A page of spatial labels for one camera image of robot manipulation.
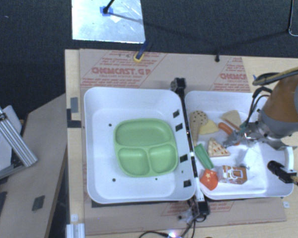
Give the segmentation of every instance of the white tray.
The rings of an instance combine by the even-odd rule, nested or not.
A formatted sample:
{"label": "white tray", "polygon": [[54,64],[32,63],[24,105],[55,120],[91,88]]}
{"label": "white tray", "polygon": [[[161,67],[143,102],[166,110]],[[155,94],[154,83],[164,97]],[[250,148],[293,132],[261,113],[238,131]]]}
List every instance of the white tray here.
{"label": "white tray", "polygon": [[[251,93],[233,92],[192,91],[185,98],[188,116],[195,110],[202,110],[216,124],[222,121],[222,114],[230,110],[238,110],[241,120],[245,121],[251,101]],[[261,108],[265,102],[266,99],[262,98],[258,103],[258,108]],[[250,121],[256,121],[257,117],[258,113],[254,112]],[[215,138],[219,143],[223,143],[227,138],[227,134],[220,130],[208,135],[199,135],[198,144],[202,143],[207,149],[208,141],[211,137]],[[291,194],[294,184],[283,183],[267,169],[267,164],[271,160],[275,160],[285,165],[287,169],[292,169],[294,165],[292,147],[288,147],[285,151],[276,151],[267,144],[256,143],[252,148],[248,148],[245,144],[240,144],[238,146],[230,146],[227,149],[231,153],[230,156],[211,158],[214,166],[239,165],[245,157],[245,162],[250,167],[247,170],[248,181],[242,185],[219,182],[218,186],[212,191],[200,183],[204,195],[214,200],[224,200],[287,196]],[[201,177],[204,173],[204,167],[198,159],[196,159],[196,166],[199,177]]]}
{"label": "white tray", "polygon": [[[174,92],[96,87],[85,93],[84,108],[87,190],[94,201],[102,204],[177,201],[193,196],[196,188],[185,122],[180,98]],[[115,126],[124,120],[140,118],[161,119],[173,129],[179,158],[173,172],[134,178],[120,169],[114,151]],[[183,128],[176,131],[179,124]]]}

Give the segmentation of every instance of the orange hot dog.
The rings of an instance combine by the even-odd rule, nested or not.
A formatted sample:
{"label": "orange hot dog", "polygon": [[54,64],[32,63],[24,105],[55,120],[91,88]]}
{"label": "orange hot dog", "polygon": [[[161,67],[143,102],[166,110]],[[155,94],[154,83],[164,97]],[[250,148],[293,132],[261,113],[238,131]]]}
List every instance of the orange hot dog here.
{"label": "orange hot dog", "polygon": [[219,122],[218,127],[219,129],[223,130],[227,135],[231,135],[233,132],[233,129],[224,122]]}

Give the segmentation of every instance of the green plate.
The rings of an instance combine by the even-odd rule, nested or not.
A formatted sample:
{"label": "green plate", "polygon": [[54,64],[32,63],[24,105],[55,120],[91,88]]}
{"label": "green plate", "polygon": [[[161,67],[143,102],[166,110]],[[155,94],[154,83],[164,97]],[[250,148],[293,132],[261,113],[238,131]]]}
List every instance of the green plate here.
{"label": "green plate", "polygon": [[178,152],[171,127],[160,119],[133,119],[114,130],[115,153],[120,168],[132,177],[172,172]]}

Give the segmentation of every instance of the black carpet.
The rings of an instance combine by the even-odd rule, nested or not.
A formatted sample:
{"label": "black carpet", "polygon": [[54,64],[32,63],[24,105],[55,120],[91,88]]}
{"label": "black carpet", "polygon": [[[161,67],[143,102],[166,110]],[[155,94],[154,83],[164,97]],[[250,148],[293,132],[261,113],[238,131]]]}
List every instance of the black carpet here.
{"label": "black carpet", "polygon": [[[291,0],[141,0],[151,51],[298,58]],[[293,33],[298,34],[298,0]],[[64,50],[137,50],[72,40],[71,0],[0,0],[0,105],[18,116],[65,92]]]}

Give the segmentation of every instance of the robotic hand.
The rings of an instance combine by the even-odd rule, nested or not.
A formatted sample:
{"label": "robotic hand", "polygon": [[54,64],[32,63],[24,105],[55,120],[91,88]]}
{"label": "robotic hand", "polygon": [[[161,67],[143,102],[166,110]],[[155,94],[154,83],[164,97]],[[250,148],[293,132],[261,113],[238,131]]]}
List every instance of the robotic hand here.
{"label": "robotic hand", "polygon": [[[273,91],[264,86],[278,80]],[[253,85],[261,87],[253,95],[249,116],[241,125],[241,130],[234,131],[223,145],[228,147],[246,139],[248,143],[262,141],[276,150],[282,150],[286,145],[281,138],[298,131],[298,67],[281,73],[263,74],[253,82]],[[271,95],[260,111],[258,121],[249,122],[258,100],[267,96],[262,95],[255,102],[261,91],[270,92]]]}

